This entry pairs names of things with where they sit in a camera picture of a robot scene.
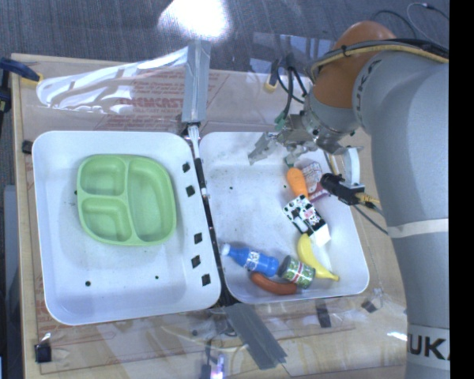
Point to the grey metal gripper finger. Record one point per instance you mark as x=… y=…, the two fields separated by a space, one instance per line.
x=262 y=148
x=293 y=157

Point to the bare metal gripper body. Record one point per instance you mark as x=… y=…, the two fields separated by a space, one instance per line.
x=298 y=130

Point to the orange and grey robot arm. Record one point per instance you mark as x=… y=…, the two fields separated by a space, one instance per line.
x=411 y=140

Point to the white packet with red print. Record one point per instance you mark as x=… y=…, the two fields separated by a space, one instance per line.
x=313 y=172

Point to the orange carrot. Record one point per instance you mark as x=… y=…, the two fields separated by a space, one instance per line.
x=297 y=182

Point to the dark red packet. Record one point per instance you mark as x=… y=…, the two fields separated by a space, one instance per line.
x=319 y=196

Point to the black and white cow-print carton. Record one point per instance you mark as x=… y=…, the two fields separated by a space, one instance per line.
x=306 y=213

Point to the brown cardboard board red print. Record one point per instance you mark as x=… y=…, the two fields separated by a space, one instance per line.
x=229 y=97

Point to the white plastic tray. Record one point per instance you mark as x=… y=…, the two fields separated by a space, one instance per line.
x=253 y=211
x=114 y=275

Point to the yellow banana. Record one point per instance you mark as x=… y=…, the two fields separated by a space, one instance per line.
x=309 y=255

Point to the blue bottle with white cap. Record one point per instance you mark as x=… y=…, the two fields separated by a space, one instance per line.
x=256 y=261

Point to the green can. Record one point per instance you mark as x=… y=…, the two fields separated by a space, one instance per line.
x=298 y=272

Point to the red-brown sausage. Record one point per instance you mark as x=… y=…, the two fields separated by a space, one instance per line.
x=272 y=286

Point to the green divided plate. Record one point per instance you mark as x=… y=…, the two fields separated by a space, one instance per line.
x=142 y=200

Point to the black cylinder on white bracket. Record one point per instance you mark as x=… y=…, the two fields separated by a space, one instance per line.
x=341 y=190

